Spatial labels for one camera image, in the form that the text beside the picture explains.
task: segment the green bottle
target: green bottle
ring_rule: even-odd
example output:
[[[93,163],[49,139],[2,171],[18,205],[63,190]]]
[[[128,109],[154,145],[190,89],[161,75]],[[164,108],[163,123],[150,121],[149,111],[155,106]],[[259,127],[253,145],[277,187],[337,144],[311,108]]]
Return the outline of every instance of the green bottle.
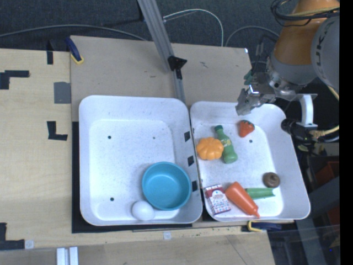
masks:
[[[222,152],[223,160],[226,164],[230,164],[235,162],[238,159],[238,155],[234,151],[234,147],[229,136],[225,135],[223,132],[223,126],[218,125],[215,126],[215,131],[218,135],[218,139],[224,146],[224,150]]]

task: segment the metal pole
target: metal pole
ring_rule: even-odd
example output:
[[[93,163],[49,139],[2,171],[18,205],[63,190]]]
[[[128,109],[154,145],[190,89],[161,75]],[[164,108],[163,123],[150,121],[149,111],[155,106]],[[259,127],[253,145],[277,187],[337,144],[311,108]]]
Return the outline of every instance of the metal pole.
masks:
[[[147,23],[149,32],[162,59],[162,65],[166,71],[172,70],[174,92],[178,99],[185,102],[183,80],[177,75],[177,71],[170,68],[168,58],[174,56],[172,45],[163,24],[163,18],[159,12],[156,0],[137,0],[141,12]]]

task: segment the black tape marking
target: black tape marking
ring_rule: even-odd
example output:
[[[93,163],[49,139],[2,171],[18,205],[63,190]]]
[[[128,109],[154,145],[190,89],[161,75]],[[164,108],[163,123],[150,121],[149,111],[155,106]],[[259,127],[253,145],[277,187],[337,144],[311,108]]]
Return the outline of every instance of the black tape marking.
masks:
[[[10,77],[29,77],[29,71],[5,70],[0,73],[0,89],[10,88]]]
[[[6,223],[0,223],[0,250],[22,250],[24,249],[24,240],[7,241]]]
[[[58,135],[56,134],[56,122],[47,121],[49,136],[48,139],[53,140],[67,140],[67,135]]]
[[[71,103],[71,84],[67,82],[54,83],[54,103],[70,104]]]
[[[192,187],[192,191],[193,191],[193,192],[196,191],[196,190],[198,189],[198,187],[197,187],[197,181],[191,182],[191,187]]]
[[[51,42],[48,41],[48,43],[46,44],[46,63],[48,65],[53,65],[54,64],[53,51],[54,51],[54,48],[51,45]]]
[[[189,131],[185,132],[185,133],[184,133],[185,142],[187,142],[190,138],[191,138],[190,132],[189,132]]]
[[[191,166],[192,164],[194,164],[194,157],[193,157],[193,155],[191,155],[189,158],[188,158],[188,164],[189,164],[189,166]]]

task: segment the black clip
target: black clip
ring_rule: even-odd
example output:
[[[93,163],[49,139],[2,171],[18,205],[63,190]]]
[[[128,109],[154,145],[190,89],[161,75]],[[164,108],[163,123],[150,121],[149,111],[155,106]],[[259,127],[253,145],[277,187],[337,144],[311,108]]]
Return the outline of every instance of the black clip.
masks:
[[[176,71],[176,78],[179,80],[183,79],[181,76],[181,68],[185,65],[186,62],[187,60],[175,56],[170,56],[168,58],[169,67],[172,71]]]

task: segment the blue bowl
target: blue bowl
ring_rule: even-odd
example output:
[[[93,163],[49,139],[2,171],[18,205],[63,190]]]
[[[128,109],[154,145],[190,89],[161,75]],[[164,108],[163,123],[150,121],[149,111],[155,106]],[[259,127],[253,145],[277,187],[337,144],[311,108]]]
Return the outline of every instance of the blue bowl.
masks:
[[[142,191],[147,201],[157,209],[179,209],[191,196],[188,174],[178,165],[158,162],[149,166],[142,177]]]

